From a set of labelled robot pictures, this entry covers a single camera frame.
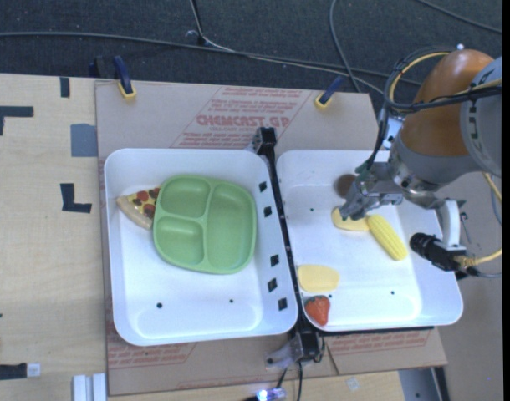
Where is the yellow toy corn cob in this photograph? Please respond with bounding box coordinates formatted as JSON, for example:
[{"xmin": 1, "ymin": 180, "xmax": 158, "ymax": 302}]
[{"xmin": 366, "ymin": 213, "xmax": 409, "ymax": 262}]

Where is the brown round biscuit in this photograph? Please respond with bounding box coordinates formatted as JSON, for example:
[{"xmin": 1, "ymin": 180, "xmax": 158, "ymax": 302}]
[{"xmin": 334, "ymin": 173, "xmax": 358, "ymax": 197}]

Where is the toy pizza slice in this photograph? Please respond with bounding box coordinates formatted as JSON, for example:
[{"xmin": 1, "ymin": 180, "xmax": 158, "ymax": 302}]
[{"xmin": 115, "ymin": 186, "xmax": 161, "ymax": 231}]

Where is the black cylinder on white bracket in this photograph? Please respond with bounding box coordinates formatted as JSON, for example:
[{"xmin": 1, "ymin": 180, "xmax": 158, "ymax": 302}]
[{"xmin": 409, "ymin": 199, "xmax": 469, "ymax": 272}]

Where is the black block with thin wires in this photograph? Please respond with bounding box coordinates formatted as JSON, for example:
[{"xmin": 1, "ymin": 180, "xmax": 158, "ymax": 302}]
[
  {"xmin": 293, "ymin": 328, "xmax": 325, "ymax": 363},
  {"xmin": 253, "ymin": 126, "xmax": 278, "ymax": 156}
]

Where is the thin black rod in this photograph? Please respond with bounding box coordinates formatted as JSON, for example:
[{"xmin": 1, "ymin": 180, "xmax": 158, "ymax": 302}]
[{"xmin": 264, "ymin": 148, "xmax": 309, "ymax": 336}]

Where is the red toy strawberry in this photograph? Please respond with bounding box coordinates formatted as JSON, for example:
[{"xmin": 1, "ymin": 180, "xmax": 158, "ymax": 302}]
[{"xmin": 303, "ymin": 294, "xmax": 332, "ymax": 327}]

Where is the yellow flat toy crisp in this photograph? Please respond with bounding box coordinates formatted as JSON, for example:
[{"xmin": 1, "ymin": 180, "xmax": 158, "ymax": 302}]
[
  {"xmin": 296, "ymin": 264, "xmax": 341, "ymax": 294},
  {"xmin": 330, "ymin": 206, "xmax": 370, "ymax": 232}
]

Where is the green divided plate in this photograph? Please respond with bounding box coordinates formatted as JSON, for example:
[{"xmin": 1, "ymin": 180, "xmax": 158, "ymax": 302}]
[{"xmin": 152, "ymin": 174, "xmax": 258, "ymax": 276}]

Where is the brown cardboard board red print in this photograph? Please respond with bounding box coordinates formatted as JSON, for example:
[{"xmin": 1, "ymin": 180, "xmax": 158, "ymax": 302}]
[{"xmin": 94, "ymin": 79, "xmax": 449, "ymax": 397}]

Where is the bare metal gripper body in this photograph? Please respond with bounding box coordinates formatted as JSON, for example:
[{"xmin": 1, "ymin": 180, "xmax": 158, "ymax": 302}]
[{"xmin": 356, "ymin": 161, "xmax": 445, "ymax": 209}]

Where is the white plastic tray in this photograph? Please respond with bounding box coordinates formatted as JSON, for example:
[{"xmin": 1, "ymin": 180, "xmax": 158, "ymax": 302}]
[
  {"xmin": 103, "ymin": 147, "xmax": 300, "ymax": 348},
  {"xmin": 275, "ymin": 149, "xmax": 465, "ymax": 333}
]

